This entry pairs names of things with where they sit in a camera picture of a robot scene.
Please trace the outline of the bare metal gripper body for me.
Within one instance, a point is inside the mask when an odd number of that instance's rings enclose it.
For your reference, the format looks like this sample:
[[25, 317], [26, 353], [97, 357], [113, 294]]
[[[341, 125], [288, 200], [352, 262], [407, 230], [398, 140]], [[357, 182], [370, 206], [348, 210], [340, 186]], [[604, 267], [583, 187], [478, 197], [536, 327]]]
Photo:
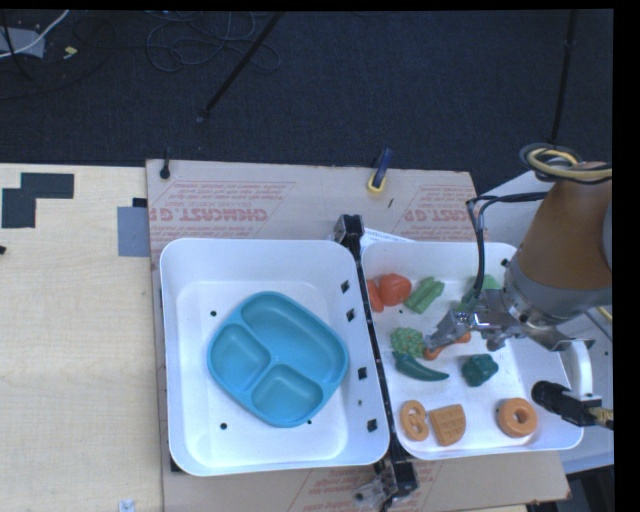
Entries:
[[503, 289], [480, 292], [471, 314], [471, 328], [480, 333], [489, 351], [498, 351], [509, 340], [529, 339], [548, 351], [568, 349], [568, 336], [558, 329], [559, 318]]

